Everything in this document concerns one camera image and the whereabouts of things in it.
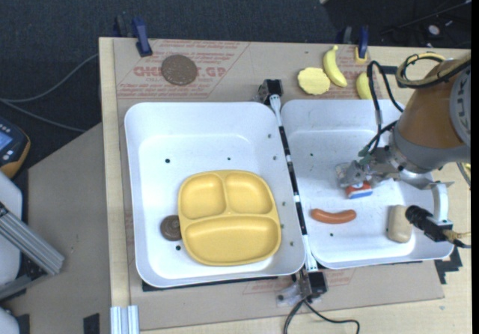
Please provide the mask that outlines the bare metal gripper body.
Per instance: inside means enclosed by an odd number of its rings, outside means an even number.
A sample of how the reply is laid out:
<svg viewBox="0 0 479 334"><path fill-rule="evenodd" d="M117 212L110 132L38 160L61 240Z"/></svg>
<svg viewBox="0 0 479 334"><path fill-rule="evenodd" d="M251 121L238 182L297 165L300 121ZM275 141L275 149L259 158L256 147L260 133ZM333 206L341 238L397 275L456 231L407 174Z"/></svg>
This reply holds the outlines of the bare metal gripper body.
<svg viewBox="0 0 479 334"><path fill-rule="evenodd" d="M426 189L434 182L431 170L408 160L395 146L377 148L373 153L359 153L361 180L367 174L397 174L396 181L403 181L417 189Z"/></svg>

